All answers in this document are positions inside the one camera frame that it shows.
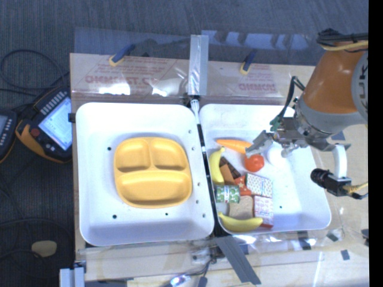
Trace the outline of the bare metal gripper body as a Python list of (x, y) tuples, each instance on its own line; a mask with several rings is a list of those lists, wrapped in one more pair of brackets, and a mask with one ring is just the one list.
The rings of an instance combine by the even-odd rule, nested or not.
[(327, 141), (329, 133), (310, 125), (304, 118), (283, 117), (272, 135), (284, 151), (312, 146), (320, 151), (332, 151), (335, 146)]

